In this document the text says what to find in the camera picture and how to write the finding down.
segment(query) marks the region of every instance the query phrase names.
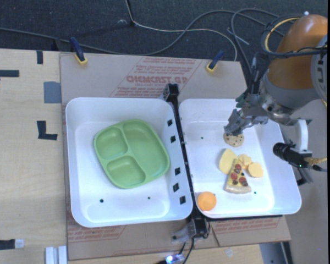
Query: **pizza slice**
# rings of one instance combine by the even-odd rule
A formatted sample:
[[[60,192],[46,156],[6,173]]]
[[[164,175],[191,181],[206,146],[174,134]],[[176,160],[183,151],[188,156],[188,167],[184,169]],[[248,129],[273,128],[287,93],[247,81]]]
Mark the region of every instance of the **pizza slice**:
[[[245,194],[252,191],[242,171],[242,166],[237,158],[234,159],[224,190],[235,194]]]

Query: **wooden table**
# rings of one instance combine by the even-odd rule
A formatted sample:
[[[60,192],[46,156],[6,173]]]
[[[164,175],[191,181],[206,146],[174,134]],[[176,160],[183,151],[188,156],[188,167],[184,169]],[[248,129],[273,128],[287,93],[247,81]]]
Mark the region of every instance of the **wooden table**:
[[[46,104],[43,83],[60,82],[59,53],[0,49],[0,70],[19,70],[0,82],[0,240],[23,239],[24,248],[0,250],[0,263],[44,263],[46,247],[67,244],[62,107]],[[38,139],[37,121],[57,140]],[[262,264],[259,245],[198,249],[188,263]],[[166,253],[69,263],[156,263]]]

